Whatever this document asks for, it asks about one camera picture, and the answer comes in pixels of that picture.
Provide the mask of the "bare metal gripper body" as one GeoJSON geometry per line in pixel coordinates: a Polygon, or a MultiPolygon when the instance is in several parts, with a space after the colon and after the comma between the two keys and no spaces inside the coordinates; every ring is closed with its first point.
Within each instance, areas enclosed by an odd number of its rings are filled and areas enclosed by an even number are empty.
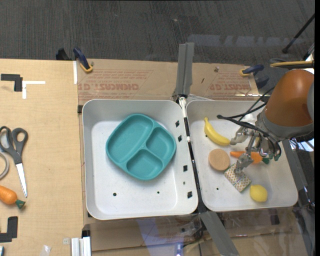
{"type": "Polygon", "coordinates": [[[268,133],[254,125],[249,126],[250,140],[246,147],[246,152],[252,155],[252,152],[258,153],[263,159],[278,160],[282,155],[282,149],[278,141],[268,133]]]}

